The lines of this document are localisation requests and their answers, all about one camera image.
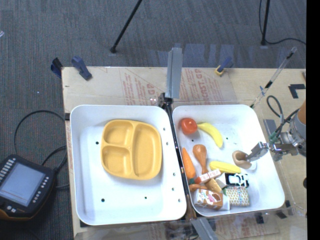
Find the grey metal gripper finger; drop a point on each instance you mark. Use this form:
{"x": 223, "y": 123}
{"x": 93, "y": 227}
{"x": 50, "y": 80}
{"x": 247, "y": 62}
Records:
{"x": 260, "y": 149}

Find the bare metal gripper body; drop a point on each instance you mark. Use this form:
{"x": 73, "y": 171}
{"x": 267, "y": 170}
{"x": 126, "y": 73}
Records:
{"x": 287, "y": 147}

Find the tan cup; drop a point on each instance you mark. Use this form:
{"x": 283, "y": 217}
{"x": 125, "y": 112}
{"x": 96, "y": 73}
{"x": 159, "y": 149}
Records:
{"x": 238, "y": 157}

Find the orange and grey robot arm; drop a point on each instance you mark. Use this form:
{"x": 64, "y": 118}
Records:
{"x": 299, "y": 124}

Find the white plastic tray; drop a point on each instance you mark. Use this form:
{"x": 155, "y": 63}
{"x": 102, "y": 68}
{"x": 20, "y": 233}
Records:
{"x": 125, "y": 201}
{"x": 260, "y": 184}

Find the black and white carton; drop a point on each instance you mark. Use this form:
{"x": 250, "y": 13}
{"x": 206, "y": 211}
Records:
{"x": 237, "y": 179}

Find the yellow corn cob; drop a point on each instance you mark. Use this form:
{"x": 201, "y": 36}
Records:
{"x": 225, "y": 167}

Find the yellow banana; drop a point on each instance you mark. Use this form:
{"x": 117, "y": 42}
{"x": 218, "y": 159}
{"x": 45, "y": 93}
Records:
{"x": 212, "y": 132}

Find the yellow honeycomb print carton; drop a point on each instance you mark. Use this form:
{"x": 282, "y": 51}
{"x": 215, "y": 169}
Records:
{"x": 238, "y": 196}

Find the red and white packet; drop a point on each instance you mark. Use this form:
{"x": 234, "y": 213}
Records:
{"x": 208, "y": 176}

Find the yellow cheese wedge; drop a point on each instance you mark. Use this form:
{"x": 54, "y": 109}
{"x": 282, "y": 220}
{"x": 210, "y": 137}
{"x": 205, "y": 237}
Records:
{"x": 213, "y": 185}

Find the brown chicken drumstick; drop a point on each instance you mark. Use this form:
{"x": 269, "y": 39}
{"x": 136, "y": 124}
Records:
{"x": 200, "y": 152}

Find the orange and white carton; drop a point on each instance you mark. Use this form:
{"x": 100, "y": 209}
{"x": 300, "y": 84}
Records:
{"x": 210, "y": 199}

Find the orange carrot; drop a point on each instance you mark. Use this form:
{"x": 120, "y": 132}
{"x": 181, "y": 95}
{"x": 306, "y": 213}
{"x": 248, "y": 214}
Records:
{"x": 188, "y": 164}

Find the red tomato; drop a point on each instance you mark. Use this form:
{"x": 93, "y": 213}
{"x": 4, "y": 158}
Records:
{"x": 188, "y": 126}

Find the orange croissant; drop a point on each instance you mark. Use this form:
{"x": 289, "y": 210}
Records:
{"x": 195, "y": 187}

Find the yellow divided plate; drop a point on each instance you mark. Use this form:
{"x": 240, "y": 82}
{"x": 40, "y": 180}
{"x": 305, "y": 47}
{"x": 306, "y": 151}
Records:
{"x": 145, "y": 149}

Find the black stand leg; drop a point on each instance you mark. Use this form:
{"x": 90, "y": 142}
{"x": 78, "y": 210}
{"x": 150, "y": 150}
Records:
{"x": 266, "y": 16}
{"x": 128, "y": 21}

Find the brown cardboard board red print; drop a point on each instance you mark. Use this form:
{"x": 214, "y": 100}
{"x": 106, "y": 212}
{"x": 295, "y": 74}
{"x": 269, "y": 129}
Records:
{"x": 105, "y": 89}

